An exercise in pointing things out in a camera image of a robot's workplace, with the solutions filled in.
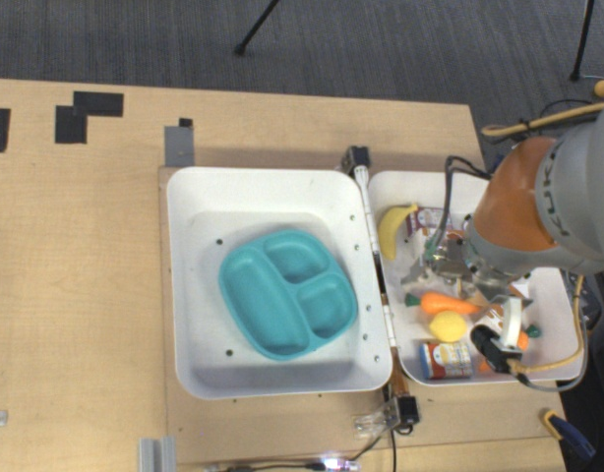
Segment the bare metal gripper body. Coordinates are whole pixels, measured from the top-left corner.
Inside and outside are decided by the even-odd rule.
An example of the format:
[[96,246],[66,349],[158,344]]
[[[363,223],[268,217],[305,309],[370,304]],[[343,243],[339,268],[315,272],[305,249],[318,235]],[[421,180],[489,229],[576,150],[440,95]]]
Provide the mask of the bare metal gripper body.
[[436,248],[426,249],[426,263],[438,276],[470,283],[486,299],[510,293],[509,286],[518,274],[495,268],[464,239],[450,239]]

